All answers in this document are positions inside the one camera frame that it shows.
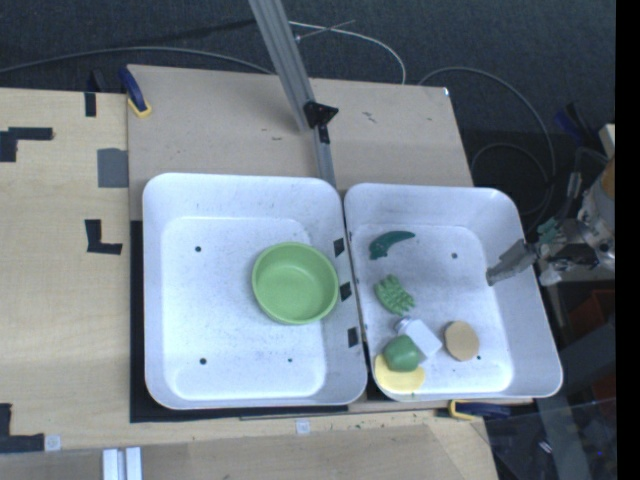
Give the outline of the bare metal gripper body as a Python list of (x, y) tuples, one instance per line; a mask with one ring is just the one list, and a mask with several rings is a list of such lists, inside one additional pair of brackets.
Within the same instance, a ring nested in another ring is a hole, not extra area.
[(538, 227), (533, 250), (553, 270), (614, 270), (615, 218), (551, 218)]

